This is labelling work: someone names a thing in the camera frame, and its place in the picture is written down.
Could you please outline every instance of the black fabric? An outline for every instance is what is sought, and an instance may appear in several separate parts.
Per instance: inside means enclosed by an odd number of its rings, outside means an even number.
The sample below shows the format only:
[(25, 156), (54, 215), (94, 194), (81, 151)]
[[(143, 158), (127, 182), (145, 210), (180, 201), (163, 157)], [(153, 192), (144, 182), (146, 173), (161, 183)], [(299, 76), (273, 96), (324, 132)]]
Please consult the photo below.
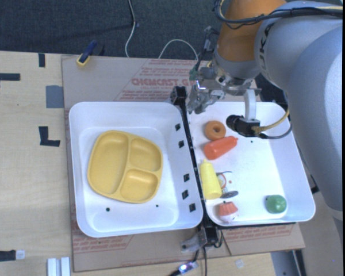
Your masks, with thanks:
[[(341, 5), (339, 0), (309, 0)], [(221, 24), (213, 0), (132, 0), (139, 27), (130, 40), (130, 57), (157, 58), (172, 39), (199, 52), (204, 29)], [(128, 0), (0, 0), (0, 50), (81, 54), (92, 40), (104, 55), (125, 57), (132, 17)], [(171, 43), (162, 58), (194, 59), (184, 43)]]

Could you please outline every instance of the table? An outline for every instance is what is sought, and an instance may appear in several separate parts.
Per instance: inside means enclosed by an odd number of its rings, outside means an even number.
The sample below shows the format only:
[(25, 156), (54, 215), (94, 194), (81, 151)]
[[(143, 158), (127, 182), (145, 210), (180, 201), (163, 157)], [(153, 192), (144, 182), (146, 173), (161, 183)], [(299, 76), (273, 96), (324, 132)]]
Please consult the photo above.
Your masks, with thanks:
[[(0, 51), (0, 251), (24, 250), (25, 259), (0, 262), (0, 275), (45, 275), (48, 258), (72, 257), (64, 109), (46, 106), (46, 86), (62, 86), (60, 54)], [(59, 147), (40, 146), (39, 127)], [(241, 260), (244, 266), (236, 264)], [(169, 275), (177, 263), (72, 273)], [(204, 262), (190, 275), (202, 275)], [(270, 253), (208, 259), (208, 275), (275, 275)]]

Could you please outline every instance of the white tray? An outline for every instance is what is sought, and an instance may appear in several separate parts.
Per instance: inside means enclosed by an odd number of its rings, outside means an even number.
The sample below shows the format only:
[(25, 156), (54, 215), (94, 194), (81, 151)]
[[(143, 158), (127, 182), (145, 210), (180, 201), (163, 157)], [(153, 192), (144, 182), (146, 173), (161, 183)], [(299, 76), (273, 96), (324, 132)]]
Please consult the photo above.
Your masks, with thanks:
[[(260, 120), (261, 126), (273, 124), (285, 114), (279, 105), (272, 102), (258, 102), (256, 105), (256, 119)], [(272, 140), (244, 137), (226, 126), (226, 119), (231, 114), (244, 115), (244, 102), (216, 102), (208, 106), (204, 113), (189, 115), (198, 169), (205, 158), (203, 146), (210, 141), (204, 135), (204, 126), (208, 121), (222, 122), (227, 129), (226, 136), (238, 138), (234, 149), (210, 162), (215, 172), (232, 172), (233, 181), (228, 184), (232, 189), (229, 190), (237, 190), (239, 194), (225, 200), (207, 200), (208, 216), (221, 226), (310, 220), (315, 213), (315, 203), (293, 134)], [(289, 126), (286, 119), (265, 133), (278, 136), (285, 133)], [(280, 194), (286, 198), (285, 212), (271, 214), (266, 210), (265, 199), (272, 194)], [(239, 215), (230, 223), (224, 223), (217, 215), (217, 205), (223, 201), (232, 201), (239, 209)]]
[[(81, 102), (69, 113), (76, 219), (91, 237), (194, 228), (203, 217), (180, 111), (165, 102)], [(142, 204), (94, 192), (87, 167), (96, 138), (108, 130), (153, 141), (163, 153), (156, 196)]]

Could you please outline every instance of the yellow bottle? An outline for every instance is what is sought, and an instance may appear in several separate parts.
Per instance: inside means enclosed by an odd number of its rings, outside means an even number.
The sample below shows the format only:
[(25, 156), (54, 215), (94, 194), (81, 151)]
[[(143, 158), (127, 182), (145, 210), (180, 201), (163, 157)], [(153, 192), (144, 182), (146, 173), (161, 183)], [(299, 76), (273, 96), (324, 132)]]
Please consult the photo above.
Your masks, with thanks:
[(214, 200), (215, 198), (221, 197), (223, 191), (212, 164), (204, 159), (203, 163), (201, 163), (200, 170), (203, 195), (205, 199)]

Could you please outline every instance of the white cable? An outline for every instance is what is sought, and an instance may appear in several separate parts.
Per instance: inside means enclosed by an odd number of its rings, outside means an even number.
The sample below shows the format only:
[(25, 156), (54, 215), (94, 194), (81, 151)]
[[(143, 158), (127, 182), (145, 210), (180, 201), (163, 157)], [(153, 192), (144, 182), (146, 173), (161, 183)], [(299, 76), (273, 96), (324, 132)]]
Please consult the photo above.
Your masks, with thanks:
[(167, 46), (168, 46), (170, 43), (174, 42), (174, 41), (179, 41), (179, 42), (183, 42), (183, 43), (187, 44), (187, 45), (193, 50), (193, 52), (194, 52), (194, 54), (195, 54), (195, 56), (196, 56), (195, 59), (198, 60), (198, 55), (197, 55), (196, 51), (194, 50), (193, 46), (190, 45), (187, 41), (184, 41), (184, 40), (181, 40), (181, 39), (172, 39), (171, 41), (169, 41), (169, 42), (165, 45), (165, 47), (162, 49), (162, 51), (161, 51), (161, 53), (160, 53), (160, 56), (159, 56), (158, 58), (161, 58), (162, 53), (165, 51), (165, 49), (167, 48)]
[(129, 41), (131, 40), (131, 38), (132, 38), (132, 36), (134, 34), (134, 29), (136, 27), (136, 20), (135, 20), (135, 15), (134, 15), (134, 11), (133, 11), (133, 6), (132, 6), (131, 0), (128, 0), (128, 3), (129, 3), (129, 7), (131, 8), (131, 12), (132, 12), (133, 28), (132, 28), (132, 31), (131, 31), (131, 34), (129, 36), (128, 41), (126, 41), (126, 43), (125, 43), (125, 54), (126, 54), (127, 57), (129, 57), (129, 54), (128, 54), (128, 44), (129, 44)]

